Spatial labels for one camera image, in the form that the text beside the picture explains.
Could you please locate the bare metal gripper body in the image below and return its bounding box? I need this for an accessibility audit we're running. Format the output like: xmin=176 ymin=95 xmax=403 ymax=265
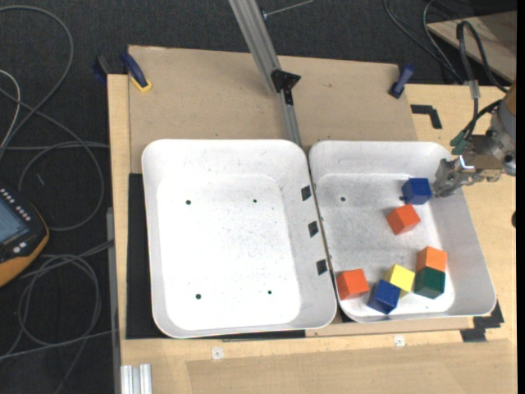
xmin=459 ymin=127 xmax=518 ymax=183

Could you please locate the blue cube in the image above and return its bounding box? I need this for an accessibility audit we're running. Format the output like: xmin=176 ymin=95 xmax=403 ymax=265
xmin=400 ymin=176 xmax=433 ymax=206
xmin=366 ymin=278 xmax=402 ymax=316

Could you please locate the orange cube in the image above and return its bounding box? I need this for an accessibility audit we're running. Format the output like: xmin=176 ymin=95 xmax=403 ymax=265
xmin=385 ymin=203 xmax=422 ymax=236
xmin=336 ymin=268 xmax=371 ymax=301
xmin=415 ymin=245 xmax=449 ymax=273

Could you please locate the white plastic tray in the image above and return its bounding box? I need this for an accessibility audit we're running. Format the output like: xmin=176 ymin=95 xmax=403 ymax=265
xmin=140 ymin=138 xmax=339 ymax=340
xmin=307 ymin=139 xmax=498 ymax=324

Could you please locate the green cube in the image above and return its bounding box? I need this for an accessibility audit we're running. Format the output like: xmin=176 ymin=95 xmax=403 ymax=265
xmin=413 ymin=266 xmax=447 ymax=300

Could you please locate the yellow cube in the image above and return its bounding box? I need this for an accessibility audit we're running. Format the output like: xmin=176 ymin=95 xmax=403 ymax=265
xmin=383 ymin=263 xmax=417 ymax=297

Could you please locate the brown cardboard board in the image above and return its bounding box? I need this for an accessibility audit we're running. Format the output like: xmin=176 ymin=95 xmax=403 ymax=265
xmin=126 ymin=44 xmax=473 ymax=338

